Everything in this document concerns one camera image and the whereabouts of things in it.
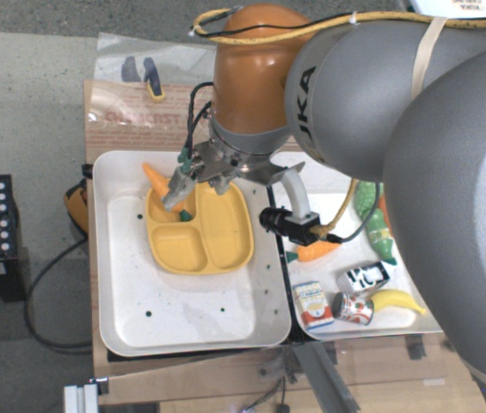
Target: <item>yellow banana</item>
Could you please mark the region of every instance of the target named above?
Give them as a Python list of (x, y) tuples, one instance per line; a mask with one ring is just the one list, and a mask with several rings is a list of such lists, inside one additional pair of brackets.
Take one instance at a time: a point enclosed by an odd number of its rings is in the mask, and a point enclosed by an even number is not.
[(416, 303), (415, 299), (410, 293), (400, 291), (398, 289), (381, 289), (375, 292), (371, 297), (374, 303), (374, 311), (381, 311), (387, 306), (398, 306), (407, 309), (413, 309), (421, 315), (426, 312), (426, 309)]

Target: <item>green bottle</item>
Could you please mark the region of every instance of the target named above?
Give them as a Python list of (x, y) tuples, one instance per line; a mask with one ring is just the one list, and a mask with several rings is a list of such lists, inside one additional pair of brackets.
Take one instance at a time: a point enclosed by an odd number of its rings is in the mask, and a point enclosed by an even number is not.
[[(374, 205), (376, 195), (376, 186), (374, 182), (358, 182), (354, 196), (355, 211), (359, 214), (361, 220), (365, 220)], [(390, 229), (384, 220), (382, 210), (376, 209), (371, 219), (366, 224), (367, 236), (372, 248), (380, 256), (380, 260), (395, 265), (397, 263), (391, 254), (394, 240), (391, 237)]]

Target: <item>gray floor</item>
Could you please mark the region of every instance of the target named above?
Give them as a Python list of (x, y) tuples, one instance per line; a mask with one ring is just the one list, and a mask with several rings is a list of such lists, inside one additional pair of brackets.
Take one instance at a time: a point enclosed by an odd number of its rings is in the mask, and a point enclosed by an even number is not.
[[(13, 176), (26, 280), (80, 239), (62, 196), (81, 178), (82, 81), (93, 74), (97, 35), (189, 42), (201, 12), (255, 2), (284, 4), (311, 19), (399, 9), (397, 0), (0, 0), (0, 174)], [(85, 247), (46, 276), (33, 309), (44, 336), (89, 339)], [(92, 376), (89, 354), (43, 347), (23, 323), (22, 304), (0, 300), (0, 412), (60, 412), (63, 387)]]

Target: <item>white tray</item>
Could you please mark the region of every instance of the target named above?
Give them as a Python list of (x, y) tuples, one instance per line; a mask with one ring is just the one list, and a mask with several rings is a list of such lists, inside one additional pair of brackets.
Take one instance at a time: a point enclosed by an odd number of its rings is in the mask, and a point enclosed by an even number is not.
[(110, 151), (94, 164), (95, 223), (102, 339), (122, 356), (257, 348), (286, 339), (291, 318), (273, 234), (258, 216), (265, 188), (236, 180), (247, 202), (255, 251), (226, 274), (172, 274), (151, 254), (144, 215), (150, 187), (142, 162), (164, 176), (176, 152)]
[[(278, 165), (289, 167), (305, 161), (300, 176), (304, 181), (310, 199), (311, 210), (319, 213), (323, 224), (327, 224), (334, 218), (346, 197), (351, 181), (349, 177), (315, 162), (302, 152), (281, 152), (275, 155), (272, 161)], [(291, 209), (290, 201), (282, 185), (274, 184), (273, 191), (276, 206)], [(346, 237), (352, 234), (360, 223), (361, 220), (352, 203), (332, 232), (338, 236)], [(289, 242), (285, 237), (283, 244), (285, 251), (296, 249), (296, 245)], [(384, 289), (394, 288), (407, 291), (415, 297), (419, 304), (426, 307), (424, 300), (409, 277), (397, 247), (393, 250), (393, 254), (397, 259), (397, 265), (391, 267), (388, 271), (391, 279), (384, 285)], [(325, 292), (329, 305), (332, 305), (335, 295), (339, 292), (336, 278), (342, 270), (353, 266), (366, 266), (378, 260), (378, 254), (369, 244), (366, 231), (363, 231), (356, 239), (343, 244), (340, 248), (322, 258), (311, 262), (292, 261), (288, 263), (291, 286), (317, 280)], [(306, 330), (298, 311), (296, 312), (300, 326), (303, 330)], [(430, 311), (427, 311), (425, 315), (418, 315), (414, 311), (398, 307), (385, 308), (375, 313), (367, 326), (335, 321), (333, 324), (306, 330), (309, 336), (322, 341), (426, 332), (441, 332), (441, 328)]]

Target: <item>tin can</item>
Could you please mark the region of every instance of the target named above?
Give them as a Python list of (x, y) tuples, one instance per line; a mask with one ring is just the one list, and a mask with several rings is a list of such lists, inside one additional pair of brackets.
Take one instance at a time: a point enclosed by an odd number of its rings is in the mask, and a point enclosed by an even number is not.
[(346, 293), (338, 293), (332, 304), (333, 317), (337, 320), (367, 326), (372, 320), (374, 303), (370, 299), (362, 299)]

